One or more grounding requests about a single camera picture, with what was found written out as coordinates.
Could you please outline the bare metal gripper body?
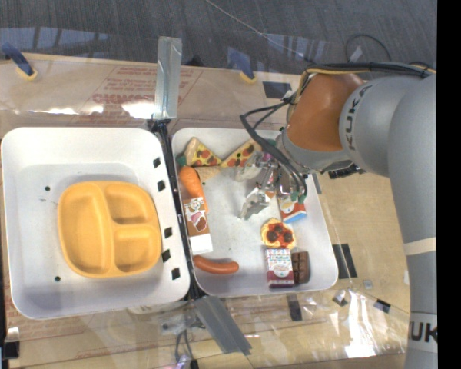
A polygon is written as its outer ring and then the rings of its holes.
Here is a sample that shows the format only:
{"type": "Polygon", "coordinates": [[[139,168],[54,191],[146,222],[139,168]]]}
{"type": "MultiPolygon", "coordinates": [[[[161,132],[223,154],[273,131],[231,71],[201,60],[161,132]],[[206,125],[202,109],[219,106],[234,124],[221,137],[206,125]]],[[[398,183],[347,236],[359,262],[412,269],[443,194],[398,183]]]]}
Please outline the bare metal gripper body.
{"type": "Polygon", "coordinates": [[[269,153],[261,152],[257,156],[255,166],[260,169],[255,178],[255,187],[264,191],[269,198],[277,193],[277,185],[280,177],[280,165],[269,153]]]}

